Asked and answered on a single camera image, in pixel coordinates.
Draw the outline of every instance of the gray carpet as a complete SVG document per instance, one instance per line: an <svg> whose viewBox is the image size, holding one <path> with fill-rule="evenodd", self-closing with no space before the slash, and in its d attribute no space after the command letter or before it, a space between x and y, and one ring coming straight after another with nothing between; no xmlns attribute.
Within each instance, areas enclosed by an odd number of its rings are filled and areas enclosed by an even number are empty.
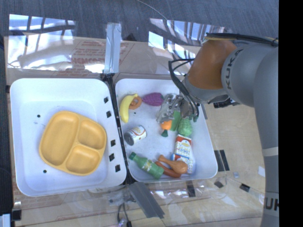
<svg viewBox="0 0 303 227"><path fill-rule="evenodd" d="M9 35L9 14L77 21L76 36L104 38L107 22L122 37L147 41L149 18L229 28L233 33L278 37L279 0L0 0L0 35ZM0 50L0 215L12 208L4 51Z"/></svg>

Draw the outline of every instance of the green bottle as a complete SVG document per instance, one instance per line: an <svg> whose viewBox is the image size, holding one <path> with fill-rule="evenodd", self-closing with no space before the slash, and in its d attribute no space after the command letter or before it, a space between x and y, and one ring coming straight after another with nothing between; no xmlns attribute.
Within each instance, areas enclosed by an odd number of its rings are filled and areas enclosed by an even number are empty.
<svg viewBox="0 0 303 227"><path fill-rule="evenodd" d="M154 162L147 159L146 157L137 156L137 154L134 152L130 154L129 158L135 161L142 170L149 173L156 179L159 179L164 172L164 169L162 167L156 165Z"/></svg>

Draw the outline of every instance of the toy banana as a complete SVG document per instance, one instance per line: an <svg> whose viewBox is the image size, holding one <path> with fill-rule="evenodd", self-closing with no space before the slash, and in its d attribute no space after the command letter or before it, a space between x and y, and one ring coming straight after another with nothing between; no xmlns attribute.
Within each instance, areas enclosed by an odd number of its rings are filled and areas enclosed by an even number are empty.
<svg viewBox="0 0 303 227"><path fill-rule="evenodd" d="M121 116L121 119L124 123L127 123L128 122L128 118L129 118L129 115L128 115L128 110L129 110L129 105L131 104L131 102L133 101L133 99L135 97L138 97L138 94L135 93L133 95L127 95L125 96L122 101L121 101L121 104L120 104L120 116Z"/></svg>

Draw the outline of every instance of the bottle cap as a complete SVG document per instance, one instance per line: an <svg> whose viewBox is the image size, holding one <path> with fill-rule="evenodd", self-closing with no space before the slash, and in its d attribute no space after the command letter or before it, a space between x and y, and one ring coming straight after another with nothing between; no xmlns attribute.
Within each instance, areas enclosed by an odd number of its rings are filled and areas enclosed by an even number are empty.
<svg viewBox="0 0 303 227"><path fill-rule="evenodd" d="M132 160L136 156L136 153L132 152L129 156L129 158Z"/></svg>

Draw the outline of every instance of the can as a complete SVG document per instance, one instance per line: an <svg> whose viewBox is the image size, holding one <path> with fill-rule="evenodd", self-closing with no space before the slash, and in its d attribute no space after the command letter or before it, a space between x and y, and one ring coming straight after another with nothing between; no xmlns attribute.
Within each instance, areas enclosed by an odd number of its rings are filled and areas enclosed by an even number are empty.
<svg viewBox="0 0 303 227"><path fill-rule="evenodd" d="M146 130L142 125L138 125L132 128L130 131L124 134L124 140L130 145L134 145L139 140L143 140L146 137Z"/></svg>

